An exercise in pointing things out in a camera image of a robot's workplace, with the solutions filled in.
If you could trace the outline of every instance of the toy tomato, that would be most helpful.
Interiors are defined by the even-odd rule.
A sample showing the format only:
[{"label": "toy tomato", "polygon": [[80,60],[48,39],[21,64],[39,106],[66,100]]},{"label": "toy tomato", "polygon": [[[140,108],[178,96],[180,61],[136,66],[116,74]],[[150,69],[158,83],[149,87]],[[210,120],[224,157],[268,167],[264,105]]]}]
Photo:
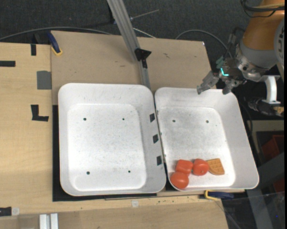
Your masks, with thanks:
[{"label": "toy tomato", "polygon": [[179,189],[183,189],[189,184],[188,176],[182,172],[173,173],[170,177],[170,181],[175,187]]},{"label": "toy tomato", "polygon": [[180,159],[179,161],[177,161],[175,171],[185,173],[186,175],[190,175],[192,167],[193,163],[191,161]]},{"label": "toy tomato", "polygon": [[209,164],[200,158],[195,159],[193,163],[193,174],[196,176],[203,176],[205,175],[209,170]]}]

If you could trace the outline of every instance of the wooden table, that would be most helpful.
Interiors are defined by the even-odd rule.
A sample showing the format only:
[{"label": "wooden table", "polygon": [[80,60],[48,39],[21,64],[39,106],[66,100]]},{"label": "wooden table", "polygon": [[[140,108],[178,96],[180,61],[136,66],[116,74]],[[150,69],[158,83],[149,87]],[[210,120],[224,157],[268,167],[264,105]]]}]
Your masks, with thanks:
[{"label": "wooden table", "polygon": [[[79,223],[82,227],[77,228],[125,228],[124,223],[131,228],[164,228],[170,223],[227,228],[221,202],[200,199],[201,192],[162,191],[156,198],[136,198],[138,208],[132,208],[134,199],[52,201],[52,105],[57,104],[59,87],[67,82],[140,83],[122,37],[53,34],[64,52],[61,57],[51,53],[49,45],[36,45],[32,56],[29,44],[0,43],[0,60],[16,61],[16,67],[0,67],[0,207],[20,209],[20,217],[0,218],[0,225],[14,228],[33,214],[61,212],[60,228]],[[139,42],[152,51],[148,66],[153,91],[163,86],[195,88],[210,70],[202,42]],[[38,71],[52,72],[52,90],[37,89]],[[39,115],[49,116],[48,122],[32,120],[32,104],[39,105]]]}]

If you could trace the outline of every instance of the white tray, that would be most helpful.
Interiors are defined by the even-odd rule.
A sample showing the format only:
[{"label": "white tray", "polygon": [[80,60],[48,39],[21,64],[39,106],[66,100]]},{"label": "white tray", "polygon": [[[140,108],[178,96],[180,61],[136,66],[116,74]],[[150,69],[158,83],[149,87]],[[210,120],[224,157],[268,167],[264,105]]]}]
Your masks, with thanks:
[{"label": "white tray", "polygon": [[69,83],[58,94],[60,181],[73,196],[156,193],[166,183],[152,92]]},{"label": "white tray", "polygon": [[155,93],[157,118],[169,177],[179,159],[220,158],[225,174],[189,176],[180,191],[251,189],[259,176],[238,101],[232,93],[160,88]]}]

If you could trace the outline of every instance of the green light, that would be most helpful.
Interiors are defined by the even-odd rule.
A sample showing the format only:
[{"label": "green light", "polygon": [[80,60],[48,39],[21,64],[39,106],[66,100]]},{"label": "green light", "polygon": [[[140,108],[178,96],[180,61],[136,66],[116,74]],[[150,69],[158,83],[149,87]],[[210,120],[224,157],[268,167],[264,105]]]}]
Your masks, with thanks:
[{"label": "green light", "polygon": [[221,72],[223,76],[229,76],[229,74],[225,74],[223,68],[221,68]]}]

